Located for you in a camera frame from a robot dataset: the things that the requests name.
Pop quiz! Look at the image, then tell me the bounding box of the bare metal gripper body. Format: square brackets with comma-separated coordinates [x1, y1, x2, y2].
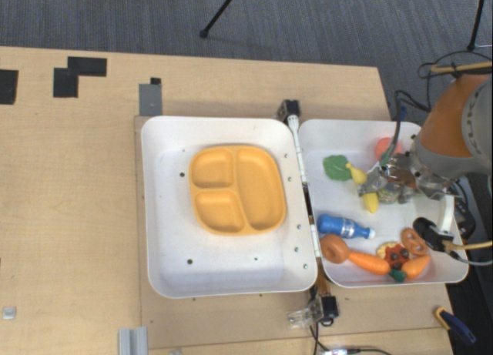
[381, 152, 452, 202]

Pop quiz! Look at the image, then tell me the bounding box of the small green printed can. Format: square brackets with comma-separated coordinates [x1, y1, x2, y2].
[377, 184, 404, 205]

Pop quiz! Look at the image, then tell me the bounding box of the yellow banana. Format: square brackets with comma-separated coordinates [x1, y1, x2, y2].
[345, 162, 381, 215]

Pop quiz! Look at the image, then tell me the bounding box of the pink round toy fruit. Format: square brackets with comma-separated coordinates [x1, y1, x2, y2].
[375, 136, 404, 162]

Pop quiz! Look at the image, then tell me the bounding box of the white plastic tray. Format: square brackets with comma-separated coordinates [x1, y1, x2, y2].
[298, 118, 471, 289]
[140, 115, 319, 300]

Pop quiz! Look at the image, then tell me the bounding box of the brown pretzel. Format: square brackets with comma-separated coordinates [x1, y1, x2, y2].
[400, 227, 430, 257]

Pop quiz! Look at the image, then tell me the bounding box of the green lettuce leaf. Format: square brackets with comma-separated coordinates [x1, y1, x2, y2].
[322, 155, 354, 183]

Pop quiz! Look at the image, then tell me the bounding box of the pizza slice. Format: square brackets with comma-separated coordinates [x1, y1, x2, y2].
[376, 241, 411, 270]

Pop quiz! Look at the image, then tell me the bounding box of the blue bottle with white cap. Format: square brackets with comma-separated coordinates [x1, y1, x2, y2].
[316, 213, 377, 240]

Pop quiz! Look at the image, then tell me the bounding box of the orange carrot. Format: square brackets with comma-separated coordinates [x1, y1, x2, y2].
[348, 251, 392, 276]
[389, 254, 432, 283]

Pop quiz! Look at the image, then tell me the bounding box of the thin black and white rod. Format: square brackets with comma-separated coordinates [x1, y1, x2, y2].
[287, 113, 323, 259]

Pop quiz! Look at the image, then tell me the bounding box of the brown doughnut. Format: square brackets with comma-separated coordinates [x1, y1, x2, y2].
[319, 233, 351, 265]

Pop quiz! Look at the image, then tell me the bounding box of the orange divided plate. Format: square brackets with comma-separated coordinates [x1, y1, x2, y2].
[188, 144, 287, 236]

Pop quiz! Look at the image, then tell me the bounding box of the black cylinder on white bracket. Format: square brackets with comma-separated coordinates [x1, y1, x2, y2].
[412, 194, 456, 253]

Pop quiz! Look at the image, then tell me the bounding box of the black block with wires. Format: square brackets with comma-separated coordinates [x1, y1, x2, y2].
[307, 294, 340, 326]
[274, 99, 301, 122]

